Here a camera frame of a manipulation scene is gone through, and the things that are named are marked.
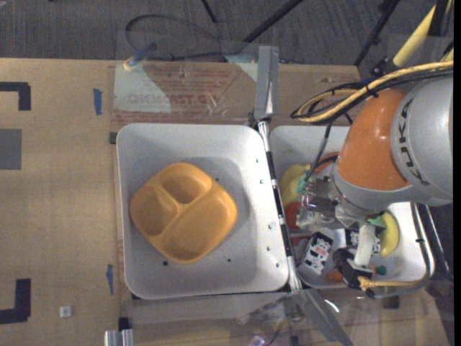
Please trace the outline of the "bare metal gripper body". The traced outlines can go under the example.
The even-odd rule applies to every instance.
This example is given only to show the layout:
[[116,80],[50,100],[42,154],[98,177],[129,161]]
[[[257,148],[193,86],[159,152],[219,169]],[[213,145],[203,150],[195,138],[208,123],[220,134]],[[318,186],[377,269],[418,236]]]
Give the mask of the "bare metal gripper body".
[[345,198],[330,177],[308,180],[303,206],[312,212],[317,225],[352,226],[364,222],[364,209]]

